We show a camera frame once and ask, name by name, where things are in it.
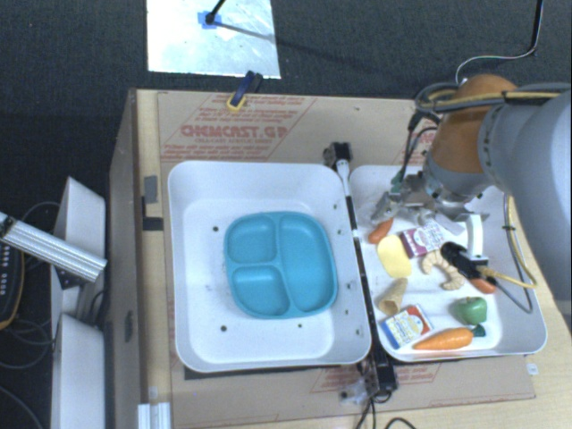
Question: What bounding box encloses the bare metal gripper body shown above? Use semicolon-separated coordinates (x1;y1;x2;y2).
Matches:
391;171;492;237

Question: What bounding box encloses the small orange carrot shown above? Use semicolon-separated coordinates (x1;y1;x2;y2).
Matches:
367;217;396;246

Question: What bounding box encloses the purple and white carton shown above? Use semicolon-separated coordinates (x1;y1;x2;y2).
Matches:
399;220;446;260

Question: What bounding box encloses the thin black and white rod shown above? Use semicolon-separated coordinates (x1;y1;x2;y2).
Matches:
337;158;391;374

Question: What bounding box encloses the yellow cheese block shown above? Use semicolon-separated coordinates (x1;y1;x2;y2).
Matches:
376;233;414;280

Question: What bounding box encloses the beige croissant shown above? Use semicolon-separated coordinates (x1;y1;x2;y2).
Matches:
420;250;468;291

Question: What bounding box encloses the beige ice cream cone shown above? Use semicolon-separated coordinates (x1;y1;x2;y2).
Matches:
378;276;409;317

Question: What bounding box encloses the small orange sausage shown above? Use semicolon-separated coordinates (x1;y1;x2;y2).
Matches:
468;277;498;296

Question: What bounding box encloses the blue divided plate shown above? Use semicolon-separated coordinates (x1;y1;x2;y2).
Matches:
223;210;339;320

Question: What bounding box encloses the green apple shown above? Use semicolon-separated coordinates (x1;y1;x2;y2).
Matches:
454;296;489;326

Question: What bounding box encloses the red and yellow carton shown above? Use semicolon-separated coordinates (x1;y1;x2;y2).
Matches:
379;303;434;349

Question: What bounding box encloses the large orange carrot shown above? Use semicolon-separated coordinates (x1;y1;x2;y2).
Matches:
411;324;488;352

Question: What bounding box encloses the brown cardboard board red print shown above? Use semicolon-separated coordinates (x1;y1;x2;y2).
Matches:
156;90;537;425

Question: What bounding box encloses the white plastic tray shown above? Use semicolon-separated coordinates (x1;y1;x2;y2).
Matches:
348;164;549;364
167;159;374;374

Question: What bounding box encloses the black cylinder on white bracket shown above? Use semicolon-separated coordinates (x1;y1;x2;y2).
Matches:
439;214;489;282

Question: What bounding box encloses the black block with thin wires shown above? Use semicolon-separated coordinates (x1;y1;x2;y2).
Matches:
323;141;355;167
365;358;400;398

